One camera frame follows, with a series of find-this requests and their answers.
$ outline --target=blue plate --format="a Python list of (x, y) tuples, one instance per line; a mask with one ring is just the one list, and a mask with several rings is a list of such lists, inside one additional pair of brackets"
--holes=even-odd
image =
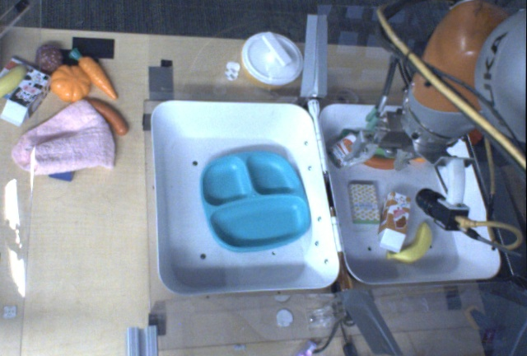
[(201, 175), (201, 197), (212, 235), (231, 251), (283, 246), (310, 227), (302, 182), (273, 152), (240, 152), (209, 163)]

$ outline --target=white lid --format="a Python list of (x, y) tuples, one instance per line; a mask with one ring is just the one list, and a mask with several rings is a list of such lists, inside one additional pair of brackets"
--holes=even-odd
[(268, 85), (286, 85), (297, 79), (304, 66), (302, 53), (285, 36), (261, 32), (247, 39), (241, 50), (247, 71)]

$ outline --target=toy carrot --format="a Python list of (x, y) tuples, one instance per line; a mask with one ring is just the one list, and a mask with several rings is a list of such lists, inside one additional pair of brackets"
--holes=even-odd
[(101, 89), (113, 100), (117, 99), (115, 89), (112, 87), (112, 84), (106, 76), (105, 71), (94, 59), (89, 56), (82, 56), (78, 49), (73, 49), (70, 52), (69, 57), (79, 62), (81, 69), (86, 73), (86, 75), (88, 75), (88, 77), (90, 77), (91, 83)]

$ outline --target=cloth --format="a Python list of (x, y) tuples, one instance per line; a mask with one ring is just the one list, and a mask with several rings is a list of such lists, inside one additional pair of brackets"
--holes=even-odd
[(12, 149), (12, 158), (26, 171), (30, 170), (33, 148), (36, 175), (114, 167), (115, 143), (110, 127), (84, 100), (70, 104), (21, 136)]

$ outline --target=banana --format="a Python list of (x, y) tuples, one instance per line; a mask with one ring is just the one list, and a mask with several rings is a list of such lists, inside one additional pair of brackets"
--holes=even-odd
[(27, 74), (27, 68), (21, 64), (15, 66), (3, 77), (0, 77), (0, 97), (12, 92)]
[(420, 260), (430, 249), (431, 245), (431, 229), (426, 222), (422, 222), (417, 228), (417, 233), (413, 242), (405, 247), (400, 252), (386, 253), (386, 258), (389, 260), (398, 260), (406, 264), (412, 264), (413, 262)]

